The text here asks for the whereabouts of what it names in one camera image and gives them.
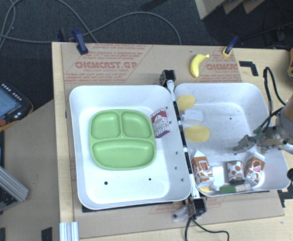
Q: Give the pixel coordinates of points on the small yellow piece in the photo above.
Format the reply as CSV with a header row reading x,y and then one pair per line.
x,y
204,189

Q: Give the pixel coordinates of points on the green divided plate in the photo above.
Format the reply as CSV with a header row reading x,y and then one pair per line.
x,y
122,139

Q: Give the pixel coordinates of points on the red and white carton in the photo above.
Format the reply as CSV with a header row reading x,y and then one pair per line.
x,y
160,123

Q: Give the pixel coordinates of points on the brown cardboard board red print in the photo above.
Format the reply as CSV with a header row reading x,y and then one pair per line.
x,y
136,66

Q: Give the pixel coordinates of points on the white translucent cube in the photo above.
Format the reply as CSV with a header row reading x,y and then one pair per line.
x,y
192,117

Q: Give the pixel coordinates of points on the white can strawberry print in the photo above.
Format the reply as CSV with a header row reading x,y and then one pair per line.
x,y
235,172

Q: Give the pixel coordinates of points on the white plastic block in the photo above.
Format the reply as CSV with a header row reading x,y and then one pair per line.
x,y
217,176

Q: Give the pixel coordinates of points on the yellow round crisp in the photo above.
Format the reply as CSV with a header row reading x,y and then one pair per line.
x,y
186,102
197,133

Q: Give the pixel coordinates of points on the thin black and white rod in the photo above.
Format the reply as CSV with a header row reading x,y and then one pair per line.
x,y
177,114

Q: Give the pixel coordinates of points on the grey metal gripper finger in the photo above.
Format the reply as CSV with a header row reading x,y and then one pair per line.
x,y
244,144
265,149

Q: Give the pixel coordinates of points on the yellow banana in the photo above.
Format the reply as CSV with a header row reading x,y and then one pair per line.
x,y
195,64

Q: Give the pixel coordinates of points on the white plastic tray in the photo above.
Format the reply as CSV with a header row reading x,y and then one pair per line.
x,y
126,187
231,109

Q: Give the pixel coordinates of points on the orange and white carton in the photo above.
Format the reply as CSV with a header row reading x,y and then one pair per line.
x,y
201,169
254,169

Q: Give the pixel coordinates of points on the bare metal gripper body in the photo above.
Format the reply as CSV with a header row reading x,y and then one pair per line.
x,y
270,137

